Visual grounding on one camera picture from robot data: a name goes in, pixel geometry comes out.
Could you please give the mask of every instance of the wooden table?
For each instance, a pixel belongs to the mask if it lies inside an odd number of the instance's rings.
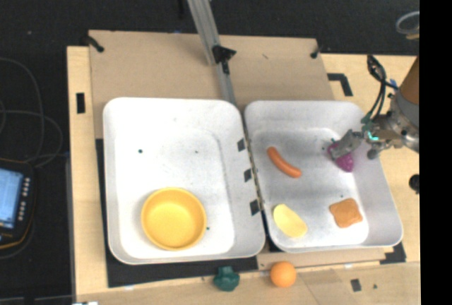
[[[388,298],[392,304],[420,303],[420,200],[408,187],[409,178],[419,173],[419,155],[407,148],[381,154],[404,226],[404,263],[380,265],[393,248],[297,255],[271,253],[265,248],[258,255],[259,271],[242,273],[233,293],[219,291],[210,277],[109,288],[95,151],[95,139],[102,137],[103,105],[121,95],[220,98],[220,91],[215,71],[204,64],[197,35],[107,31],[90,35],[105,47],[103,53],[87,47],[67,49],[78,301],[148,304],[152,299],[153,304],[173,304],[182,297],[185,304],[293,304],[295,299],[303,299],[305,304],[329,304],[332,299],[336,304],[373,304]],[[336,99],[354,102],[366,112],[376,98],[379,84],[367,73],[364,55],[322,54],[312,59],[309,54],[316,49],[312,39],[222,36],[221,40],[237,50],[230,67],[241,110],[257,99]],[[401,83],[415,58],[377,59],[388,76]],[[150,71],[148,80],[141,70]],[[344,74],[353,96],[345,96],[339,82],[328,82],[327,73]],[[181,83],[174,85],[174,77]],[[82,97],[84,110],[78,106]],[[268,279],[271,264],[280,260],[291,261],[299,271],[297,284],[289,289],[275,288]],[[356,279],[362,291],[353,291],[350,281]]]

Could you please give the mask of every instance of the teal knob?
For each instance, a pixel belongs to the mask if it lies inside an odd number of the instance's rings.
[[[218,275],[213,278],[213,283],[222,291],[234,291],[239,285],[240,275],[236,274],[231,266],[218,268]]]

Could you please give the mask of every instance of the device screen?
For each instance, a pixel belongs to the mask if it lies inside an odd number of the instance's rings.
[[[23,174],[0,168],[0,225],[13,229]]]

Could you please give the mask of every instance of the black handheld device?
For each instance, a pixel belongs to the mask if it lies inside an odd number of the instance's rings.
[[[32,167],[0,159],[0,250],[17,246],[26,238],[35,199]]]

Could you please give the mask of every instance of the sausage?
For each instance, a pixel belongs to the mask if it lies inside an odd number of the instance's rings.
[[[302,175],[302,171],[300,168],[296,168],[292,166],[290,163],[287,163],[284,158],[281,157],[280,153],[275,147],[267,148],[267,154],[273,164],[281,171],[286,173],[286,175],[291,176],[293,178],[298,178]]]

